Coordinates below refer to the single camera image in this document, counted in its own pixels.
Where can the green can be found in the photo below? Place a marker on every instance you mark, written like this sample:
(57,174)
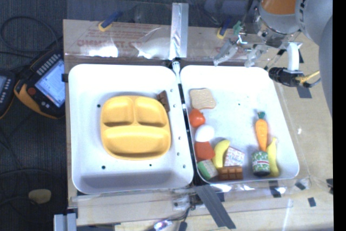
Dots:
(260,162)

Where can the pale yellow rounded lump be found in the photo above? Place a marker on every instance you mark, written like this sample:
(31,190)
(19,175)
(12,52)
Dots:
(40,195)

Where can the white printed carton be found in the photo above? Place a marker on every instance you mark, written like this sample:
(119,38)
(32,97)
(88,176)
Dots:
(234,157)

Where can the orange carrot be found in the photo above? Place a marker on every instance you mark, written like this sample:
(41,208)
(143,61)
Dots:
(261,132)

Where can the orange red pepper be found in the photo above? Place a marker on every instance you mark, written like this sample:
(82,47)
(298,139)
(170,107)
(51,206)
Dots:
(196,117)

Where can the white egg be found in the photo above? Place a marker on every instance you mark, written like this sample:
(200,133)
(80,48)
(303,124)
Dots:
(204,133)

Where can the white plastic tray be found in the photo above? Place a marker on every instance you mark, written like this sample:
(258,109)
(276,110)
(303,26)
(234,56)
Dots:
(86,116)
(238,94)

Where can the brown cardboard board red print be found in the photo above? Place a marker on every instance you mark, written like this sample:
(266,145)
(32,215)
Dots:
(127,40)

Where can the red orange wedge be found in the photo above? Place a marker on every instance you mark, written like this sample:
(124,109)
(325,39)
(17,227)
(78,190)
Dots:
(203,151)

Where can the tan bread slice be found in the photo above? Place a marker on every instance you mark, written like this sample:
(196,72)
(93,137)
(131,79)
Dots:
(202,98)

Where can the yellow banana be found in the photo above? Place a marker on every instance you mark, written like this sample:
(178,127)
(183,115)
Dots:
(273,159)
(220,152)

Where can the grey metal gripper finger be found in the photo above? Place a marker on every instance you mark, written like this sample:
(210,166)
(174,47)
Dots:
(254,56)
(226,52)

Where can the black cylinder on white bracket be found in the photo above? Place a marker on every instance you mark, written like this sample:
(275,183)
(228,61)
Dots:
(285,75)

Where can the brown chocolate bar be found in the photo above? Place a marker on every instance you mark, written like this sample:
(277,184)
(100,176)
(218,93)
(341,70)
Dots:
(163,100)
(230,173)

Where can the yellow divided plate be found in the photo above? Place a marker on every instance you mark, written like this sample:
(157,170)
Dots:
(135,135)

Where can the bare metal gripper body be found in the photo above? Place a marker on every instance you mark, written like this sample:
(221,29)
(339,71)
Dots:
(259,36)

